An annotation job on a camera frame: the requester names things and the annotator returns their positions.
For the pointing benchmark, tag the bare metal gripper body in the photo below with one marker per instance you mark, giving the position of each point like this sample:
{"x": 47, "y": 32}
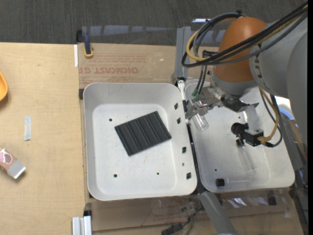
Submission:
{"x": 207, "y": 99}

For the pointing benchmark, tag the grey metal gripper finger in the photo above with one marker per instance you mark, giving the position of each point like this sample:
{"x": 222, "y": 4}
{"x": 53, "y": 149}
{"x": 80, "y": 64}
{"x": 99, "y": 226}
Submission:
{"x": 189, "y": 110}
{"x": 201, "y": 111}

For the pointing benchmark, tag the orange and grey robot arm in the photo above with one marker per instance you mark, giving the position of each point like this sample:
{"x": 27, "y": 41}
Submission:
{"x": 274, "y": 57}

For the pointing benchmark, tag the white plastic tray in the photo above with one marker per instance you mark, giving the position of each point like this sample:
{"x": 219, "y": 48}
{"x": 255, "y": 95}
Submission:
{"x": 146, "y": 175}
{"x": 220, "y": 155}

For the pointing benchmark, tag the black ribbed rubber mat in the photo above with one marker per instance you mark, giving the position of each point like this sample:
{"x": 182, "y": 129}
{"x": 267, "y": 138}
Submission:
{"x": 143, "y": 133}

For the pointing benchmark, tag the clear plastic bottle, black cap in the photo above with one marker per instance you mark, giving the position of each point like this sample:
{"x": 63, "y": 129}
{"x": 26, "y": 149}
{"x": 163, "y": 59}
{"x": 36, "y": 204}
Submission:
{"x": 245, "y": 157}
{"x": 220, "y": 182}

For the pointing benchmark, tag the brown cardboard board, red print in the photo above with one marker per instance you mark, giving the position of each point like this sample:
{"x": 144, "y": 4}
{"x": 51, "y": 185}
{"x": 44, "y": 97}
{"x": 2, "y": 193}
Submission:
{"x": 127, "y": 65}

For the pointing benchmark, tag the orange divided plate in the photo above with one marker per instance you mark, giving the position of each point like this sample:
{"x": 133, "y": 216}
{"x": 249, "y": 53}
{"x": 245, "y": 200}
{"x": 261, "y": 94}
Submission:
{"x": 2, "y": 87}

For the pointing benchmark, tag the black cylinder on white bracket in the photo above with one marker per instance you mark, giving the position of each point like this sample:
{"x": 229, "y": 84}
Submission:
{"x": 252, "y": 134}

